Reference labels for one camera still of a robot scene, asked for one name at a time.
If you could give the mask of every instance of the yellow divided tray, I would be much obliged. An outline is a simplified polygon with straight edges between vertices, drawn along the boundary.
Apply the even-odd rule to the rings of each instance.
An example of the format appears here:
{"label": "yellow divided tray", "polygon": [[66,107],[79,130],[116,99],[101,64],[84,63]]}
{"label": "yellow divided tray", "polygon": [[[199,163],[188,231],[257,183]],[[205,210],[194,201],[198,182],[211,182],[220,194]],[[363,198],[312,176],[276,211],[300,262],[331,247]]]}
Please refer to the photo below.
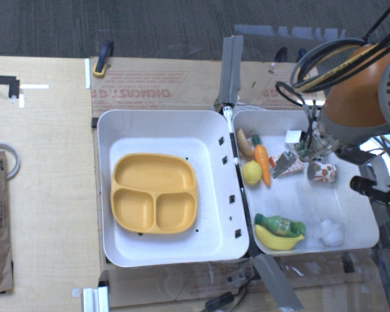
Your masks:
{"label": "yellow divided tray", "polygon": [[195,221],[194,169],[181,157],[131,153],[115,165],[111,209],[117,223],[138,233],[178,233]]}

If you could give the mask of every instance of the beige tabletop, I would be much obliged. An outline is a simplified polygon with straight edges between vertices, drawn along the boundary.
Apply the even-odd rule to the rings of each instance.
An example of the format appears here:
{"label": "beige tabletop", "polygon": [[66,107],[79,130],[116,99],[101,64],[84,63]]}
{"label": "beige tabletop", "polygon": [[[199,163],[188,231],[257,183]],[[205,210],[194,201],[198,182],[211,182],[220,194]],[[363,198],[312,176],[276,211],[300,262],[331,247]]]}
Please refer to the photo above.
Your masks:
{"label": "beige tabletop", "polygon": [[[97,287],[104,262],[85,66],[84,59],[0,57],[0,75],[49,86],[23,90],[21,108],[0,85],[0,142],[14,146],[21,158],[19,173],[8,182],[14,288],[0,294],[0,311],[81,311],[82,289]],[[289,280],[306,311],[389,311],[370,251],[354,257],[354,275],[310,276],[306,286],[300,276]],[[133,283],[126,281],[125,290]],[[205,301],[118,310],[199,311]],[[279,311],[265,290],[248,295],[238,310]]]}

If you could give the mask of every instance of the white tray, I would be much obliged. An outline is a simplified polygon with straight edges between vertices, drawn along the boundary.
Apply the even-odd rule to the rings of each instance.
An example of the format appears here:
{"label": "white tray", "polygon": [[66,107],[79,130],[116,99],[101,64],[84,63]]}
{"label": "white tray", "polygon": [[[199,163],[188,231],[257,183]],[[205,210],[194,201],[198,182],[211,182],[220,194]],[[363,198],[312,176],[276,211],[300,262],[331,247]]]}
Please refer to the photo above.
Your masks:
{"label": "white tray", "polygon": [[[242,128],[247,137],[257,134],[266,146],[269,156],[277,155],[288,147],[285,136],[288,130],[306,130],[307,119],[303,111],[244,110],[233,118],[236,131]],[[240,158],[243,165],[246,157]],[[350,188],[353,176],[360,175],[359,168],[331,154],[327,163],[338,167],[337,181],[332,184],[315,183],[306,177],[307,164],[301,173],[272,179],[270,188],[261,181],[258,186],[246,186],[250,216],[280,215],[306,225],[306,237],[289,251],[275,251],[255,240],[268,254],[306,254],[339,250],[371,248],[378,242],[379,231],[372,207],[367,197]],[[319,239],[319,224],[329,218],[340,223],[345,236],[340,246],[326,246]]]}
{"label": "white tray", "polygon": [[[112,110],[100,117],[97,130],[103,244],[112,263],[140,267],[221,261],[246,253],[246,219],[223,116],[209,110]],[[117,224],[110,205],[111,174],[117,160],[128,153],[175,155],[192,165],[198,214],[188,230],[139,235]]]}

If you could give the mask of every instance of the toy banana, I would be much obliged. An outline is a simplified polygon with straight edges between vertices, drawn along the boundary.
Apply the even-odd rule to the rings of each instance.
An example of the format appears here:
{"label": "toy banana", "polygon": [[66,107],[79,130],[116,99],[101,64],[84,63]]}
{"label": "toy banana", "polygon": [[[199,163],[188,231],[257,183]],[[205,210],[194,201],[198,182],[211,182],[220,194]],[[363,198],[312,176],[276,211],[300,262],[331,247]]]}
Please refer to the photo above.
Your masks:
{"label": "toy banana", "polygon": [[279,237],[259,224],[254,226],[254,231],[261,244],[272,250],[292,250],[298,241],[305,239],[303,235],[299,235],[296,238]]}

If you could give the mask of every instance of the lemon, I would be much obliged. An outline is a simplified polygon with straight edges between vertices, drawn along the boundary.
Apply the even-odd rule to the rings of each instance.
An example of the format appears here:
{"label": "lemon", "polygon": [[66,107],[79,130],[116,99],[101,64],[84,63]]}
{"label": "lemon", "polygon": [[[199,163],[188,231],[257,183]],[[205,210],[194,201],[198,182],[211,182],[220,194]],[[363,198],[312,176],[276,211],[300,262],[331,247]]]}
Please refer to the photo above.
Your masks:
{"label": "lemon", "polygon": [[247,185],[254,185],[261,179],[260,164],[252,160],[247,162],[241,168],[242,179]]}

